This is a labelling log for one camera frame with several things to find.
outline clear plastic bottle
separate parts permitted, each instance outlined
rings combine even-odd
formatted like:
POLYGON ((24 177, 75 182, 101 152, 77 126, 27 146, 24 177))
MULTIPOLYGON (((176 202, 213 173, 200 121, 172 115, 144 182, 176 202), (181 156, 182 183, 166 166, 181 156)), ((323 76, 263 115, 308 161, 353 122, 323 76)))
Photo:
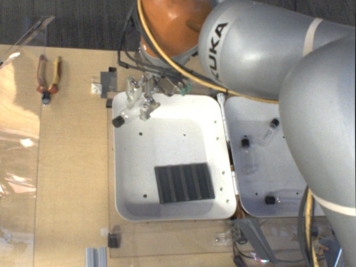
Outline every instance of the clear plastic bottle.
POLYGON ((245 138, 241 140, 241 172, 251 174, 257 170, 253 150, 250 146, 250 140, 245 138))
POLYGON ((261 146, 270 145, 278 129, 279 129, 279 120, 277 118, 274 118, 269 122, 267 131, 260 138, 259 143, 261 144, 261 146))
POLYGON ((130 123, 133 120, 137 119, 140 117, 141 112, 140 112, 140 105, 139 102, 137 102, 133 108, 125 108, 123 109, 116 118, 112 120, 113 126, 116 128, 121 127, 125 123, 130 123))
POLYGON ((265 197, 267 205, 283 204, 283 205, 299 205, 303 197, 303 190, 282 189, 271 192, 265 197))

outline robotic arm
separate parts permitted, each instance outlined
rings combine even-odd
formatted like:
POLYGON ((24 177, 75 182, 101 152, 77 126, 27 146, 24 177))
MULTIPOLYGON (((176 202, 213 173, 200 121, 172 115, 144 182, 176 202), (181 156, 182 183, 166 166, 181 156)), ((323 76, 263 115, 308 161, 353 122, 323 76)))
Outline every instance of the robotic arm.
POLYGON ((291 154, 354 264, 355 28, 250 0, 137 0, 135 13, 156 85, 191 79, 279 103, 291 154), (197 51, 207 76, 184 67, 197 51))

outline pliers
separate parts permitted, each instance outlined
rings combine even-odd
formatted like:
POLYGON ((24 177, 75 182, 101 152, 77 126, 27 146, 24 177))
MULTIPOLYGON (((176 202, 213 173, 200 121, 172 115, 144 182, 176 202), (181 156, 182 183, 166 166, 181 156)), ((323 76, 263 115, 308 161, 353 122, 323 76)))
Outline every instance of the pliers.
POLYGON ((46 87, 45 81, 45 66, 46 66, 46 58, 44 55, 39 57, 38 69, 37 69, 37 82, 38 87, 37 91, 42 94, 42 103, 47 106, 51 100, 51 94, 55 94, 58 92, 58 83, 61 80, 61 57, 57 57, 54 63, 53 70, 53 80, 49 88, 46 87))

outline wooden table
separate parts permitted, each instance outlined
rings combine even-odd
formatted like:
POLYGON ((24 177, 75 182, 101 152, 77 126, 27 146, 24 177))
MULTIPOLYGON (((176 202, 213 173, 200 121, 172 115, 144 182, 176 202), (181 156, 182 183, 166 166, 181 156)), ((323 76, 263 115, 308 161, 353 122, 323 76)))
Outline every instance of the wooden table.
MULTIPOLYGON (((29 64, 17 67, 16 76, 23 80, 12 86, 17 98, 28 100, 28 106, 38 111, 29 117, 34 127, 29 133, 39 135, 34 265, 82 267, 85 248, 107 245, 101 230, 109 227, 106 100, 91 93, 92 78, 99 80, 100 72, 117 67, 118 90, 123 91, 128 76, 141 74, 118 67, 115 51, 46 48, 45 55, 48 79, 53 61, 62 57, 59 92, 49 106, 41 105, 41 95, 36 92, 37 59, 32 57, 29 64)), ((215 267, 234 263, 232 253, 120 259, 110 258, 108 252, 108 266, 215 267)))

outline yellow cable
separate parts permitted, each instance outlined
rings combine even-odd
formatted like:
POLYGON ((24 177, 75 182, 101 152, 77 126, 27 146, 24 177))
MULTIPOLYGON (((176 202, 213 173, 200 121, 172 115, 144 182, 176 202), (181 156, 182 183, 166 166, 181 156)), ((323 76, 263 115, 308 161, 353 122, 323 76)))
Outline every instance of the yellow cable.
POLYGON ((319 267, 317 255, 315 253, 313 243, 310 241, 310 229, 312 227, 311 220, 312 220, 312 208, 313 208, 313 194, 308 189, 308 193, 306 195, 306 204, 305 204, 305 234, 306 234, 306 242, 308 244, 308 249, 311 248, 311 256, 313 258, 314 267, 319 267))
POLYGON ((139 18, 140 18, 140 22, 144 28, 144 31, 146 32, 147 36, 149 37, 150 41, 152 42, 152 44, 155 46, 155 48, 157 49, 157 52, 162 56, 162 58, 171 66, 173 67, 175 70, 177 70, 178 72, 180 72, 182 75, 184 75, 185 77, 189 78, 190 80, 199 83, 203 86, 206 86, 208 88, 211 89, 215 89, 221 92, 226 92, 226 93, 230 93, 232 95, 235 96, 240 96, 240 97, 245 97, 247 99, 251 99, 254 101, 259 101, 259 102, 265 102, 265 103, 278 103, 278 100, 270 100, 270 99, 264 99, 264 98, 257 98, 257 97, 251 97, 251 96, 246 96, 246 95, 242 95, 240 93, 237 93, 235 91, 230 91, 227 90, 221 86, 218 85, 214 85, 214 84, 210 84, 206 81, 203 81, 201 79, 199 79, 198 77, 194 76, 193 74, 191 74, 190 72, 187 72, 186 70, 184 70, 183 68, 179 67, 163 50, 162 48, 158 45, 158 43, 156 42, 155 38, 153 37, 153 34, 151 33, 151 30, 149 29, 146 20, 144 18, 144 12, 142 10, 142 4, 141 4, 141 0, 137 0, 137 10, 139 12, 139 18))

